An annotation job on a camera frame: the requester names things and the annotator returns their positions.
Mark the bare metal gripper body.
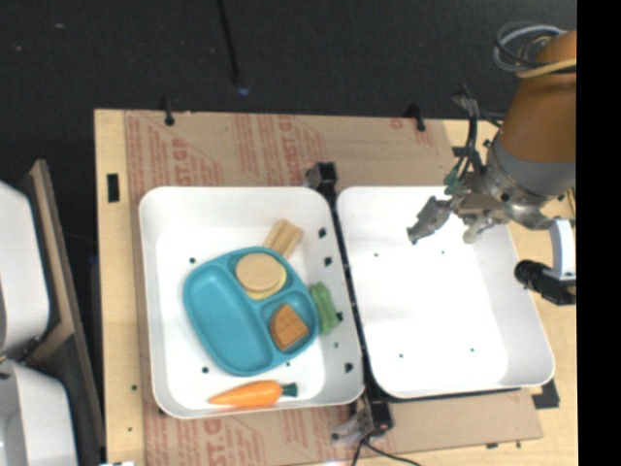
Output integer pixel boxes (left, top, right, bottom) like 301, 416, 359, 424
448, 170, 554, 231

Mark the white plastic tray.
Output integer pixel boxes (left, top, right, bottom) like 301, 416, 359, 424
335, 184, 556, 400
138, 185, 366, 419

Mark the green toy vegetable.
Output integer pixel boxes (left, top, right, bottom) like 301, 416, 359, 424
309, 282, 342, 336

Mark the beige toy bread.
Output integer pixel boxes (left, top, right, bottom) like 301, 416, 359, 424
262, 218, 305, 260

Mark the brown cardboard board red print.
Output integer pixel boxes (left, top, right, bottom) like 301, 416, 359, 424
123, 110, 544, 466

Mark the brown waffle slice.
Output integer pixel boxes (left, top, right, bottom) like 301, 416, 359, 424
269, 303, 311, 351

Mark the round tan biscuit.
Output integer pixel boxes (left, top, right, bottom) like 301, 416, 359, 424
234, 252, 287, 301

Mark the blue divided plate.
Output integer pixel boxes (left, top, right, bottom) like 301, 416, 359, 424
181, 246, 321, 377

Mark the orange carrot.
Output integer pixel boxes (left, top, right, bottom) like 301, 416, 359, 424
208, 380, 299, 408

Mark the black cylinder on white bracket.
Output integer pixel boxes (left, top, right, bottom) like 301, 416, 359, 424
513, 217, 577, 306

